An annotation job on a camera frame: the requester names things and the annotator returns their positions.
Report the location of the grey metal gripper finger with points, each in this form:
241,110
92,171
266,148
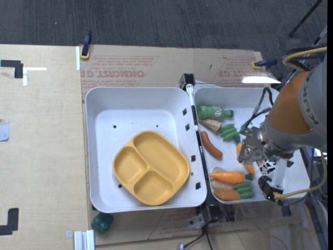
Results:
242,155
250,159

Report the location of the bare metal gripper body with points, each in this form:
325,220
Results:
256,140

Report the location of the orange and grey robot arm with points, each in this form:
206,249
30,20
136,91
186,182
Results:
291,118

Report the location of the small orange carrot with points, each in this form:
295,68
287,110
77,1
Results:
250,168

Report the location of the black and white carton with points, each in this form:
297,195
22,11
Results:
268,167

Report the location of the large orange carrot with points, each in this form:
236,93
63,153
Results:
227,176

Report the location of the green pea pods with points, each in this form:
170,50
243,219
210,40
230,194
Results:
228,132
245,190

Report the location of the beige bread slice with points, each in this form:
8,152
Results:
221,185
218,169

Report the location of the red-brown sausage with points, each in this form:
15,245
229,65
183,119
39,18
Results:
211,146

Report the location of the orange-brown wedge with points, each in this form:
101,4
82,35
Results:
226,194

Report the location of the beige waffle cone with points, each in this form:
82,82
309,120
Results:
212,124

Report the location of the white plastic tray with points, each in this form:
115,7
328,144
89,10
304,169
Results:
294,181
109,150

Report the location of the green plastic bottle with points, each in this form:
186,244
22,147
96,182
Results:
212,112

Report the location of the thin black and white rod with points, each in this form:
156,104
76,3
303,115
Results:
195,124

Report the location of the yellow divided plate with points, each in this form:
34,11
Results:
153,165

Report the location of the brown cardboard board red print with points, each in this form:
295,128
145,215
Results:
145,69

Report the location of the dark green bell pepper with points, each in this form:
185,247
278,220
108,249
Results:
102,223

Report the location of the black cylinder on white bracket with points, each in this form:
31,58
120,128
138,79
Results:
277,177

